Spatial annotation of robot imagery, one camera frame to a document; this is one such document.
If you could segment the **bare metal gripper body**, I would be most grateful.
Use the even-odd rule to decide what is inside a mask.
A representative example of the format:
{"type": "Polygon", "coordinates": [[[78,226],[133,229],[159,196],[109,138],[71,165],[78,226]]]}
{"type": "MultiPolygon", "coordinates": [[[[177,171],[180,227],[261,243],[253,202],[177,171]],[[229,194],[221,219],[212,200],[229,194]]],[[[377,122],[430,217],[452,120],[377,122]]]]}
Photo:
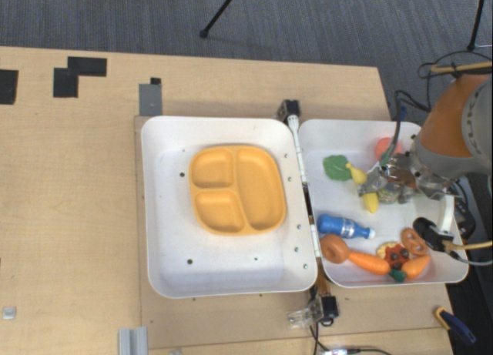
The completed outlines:
{"type": "Polygon", "coordinates": [[[398,153],[384,171],[389,181],[403,183],[429,199],[439,200],[448,193],[451,180],[435,174],[414,152],[398,153]]]}

